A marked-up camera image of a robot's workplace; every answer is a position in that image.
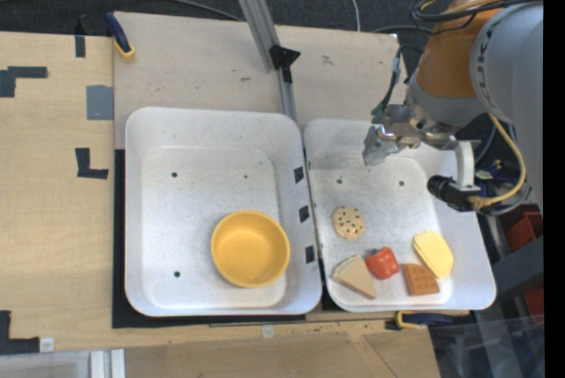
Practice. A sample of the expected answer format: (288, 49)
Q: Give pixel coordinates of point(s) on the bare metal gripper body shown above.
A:
(417, 126)

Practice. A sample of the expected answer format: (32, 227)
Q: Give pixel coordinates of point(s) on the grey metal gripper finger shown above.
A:
(390, 146)
(373, 148)

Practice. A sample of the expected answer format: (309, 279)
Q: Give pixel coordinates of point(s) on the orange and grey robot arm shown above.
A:
(459, 58)

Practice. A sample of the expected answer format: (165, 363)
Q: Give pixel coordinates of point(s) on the white plastic tray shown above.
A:
(388, 208)
(185, 208)

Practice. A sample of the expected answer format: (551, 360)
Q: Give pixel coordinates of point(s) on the beige chocolate chip biscuit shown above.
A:
(348, 223)

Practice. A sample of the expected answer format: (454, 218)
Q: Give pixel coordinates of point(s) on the red bell pepper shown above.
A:
(382, 263)

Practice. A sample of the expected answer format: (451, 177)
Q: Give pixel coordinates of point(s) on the yellow cheese wedge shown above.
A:
(434, 254)

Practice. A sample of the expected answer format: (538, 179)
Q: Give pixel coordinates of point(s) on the beige triangular bread slice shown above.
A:
(356, 278)

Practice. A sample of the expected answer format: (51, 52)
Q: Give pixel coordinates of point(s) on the brown waffle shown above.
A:
(420, 279)

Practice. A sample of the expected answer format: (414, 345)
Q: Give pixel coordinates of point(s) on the yellow bowl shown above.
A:
(250, 249)

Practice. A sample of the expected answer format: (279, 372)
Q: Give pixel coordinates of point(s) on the black cylinder on white bracket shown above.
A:
(454, 191)

